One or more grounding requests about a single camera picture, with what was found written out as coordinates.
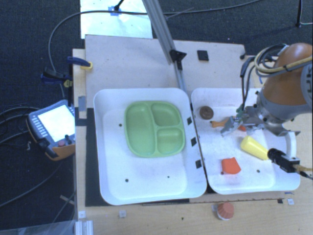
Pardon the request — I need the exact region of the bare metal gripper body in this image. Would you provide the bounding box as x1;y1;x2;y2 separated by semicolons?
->
241;105;286;132

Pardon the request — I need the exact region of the yellow cone-shaped toy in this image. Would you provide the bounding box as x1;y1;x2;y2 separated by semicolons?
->
240;135;270;161

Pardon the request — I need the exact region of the brown round biscuit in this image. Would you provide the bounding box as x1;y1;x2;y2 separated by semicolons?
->
199;106;214;119

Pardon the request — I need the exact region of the orange wedge block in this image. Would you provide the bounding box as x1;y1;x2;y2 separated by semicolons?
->
221;157;242;175

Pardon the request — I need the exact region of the white plastic tray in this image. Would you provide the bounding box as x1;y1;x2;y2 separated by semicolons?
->
191;87;301;195
93;87;208;206

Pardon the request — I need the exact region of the black square block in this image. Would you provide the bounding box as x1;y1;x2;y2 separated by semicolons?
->
197;49;209;62

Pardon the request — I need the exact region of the green divided plate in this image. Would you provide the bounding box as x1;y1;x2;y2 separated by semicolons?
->
124;101;185;159

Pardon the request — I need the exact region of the pale wooden board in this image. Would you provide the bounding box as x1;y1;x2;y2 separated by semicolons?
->
84;34;247;110

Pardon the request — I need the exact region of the black cylinder on white bracket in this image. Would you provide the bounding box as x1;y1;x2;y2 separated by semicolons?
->
267;130;301;174

